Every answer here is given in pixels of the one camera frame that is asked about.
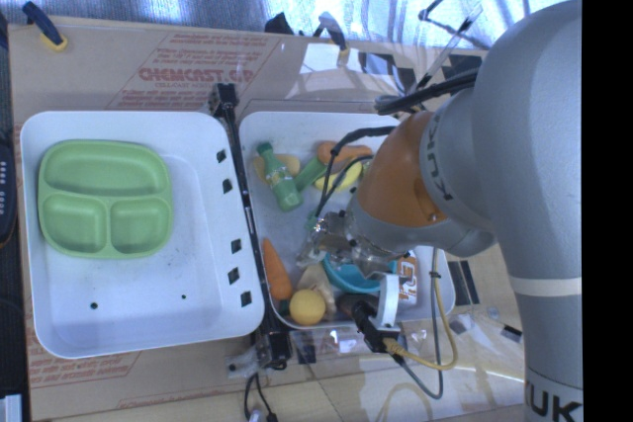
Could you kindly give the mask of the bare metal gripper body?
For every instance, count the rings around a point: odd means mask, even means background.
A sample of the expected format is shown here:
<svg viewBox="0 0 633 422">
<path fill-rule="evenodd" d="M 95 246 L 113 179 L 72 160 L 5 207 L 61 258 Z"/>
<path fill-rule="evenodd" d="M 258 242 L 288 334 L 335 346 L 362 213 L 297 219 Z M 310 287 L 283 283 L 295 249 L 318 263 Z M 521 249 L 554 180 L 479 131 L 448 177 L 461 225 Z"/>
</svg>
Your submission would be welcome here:
<svg viewBox="0 0 633 422">
<path fill-rule="evenodd" d="M 391 273 L 396 263 L 396 253 L 370 240 L 351 211 L 328 212 L 316 221 L 308 239 L 315 242 L 321 261 L 328 250 L 338 251 L 347 258 L 346 264 L 355 266 L 364 278 Z"/>
</svg>

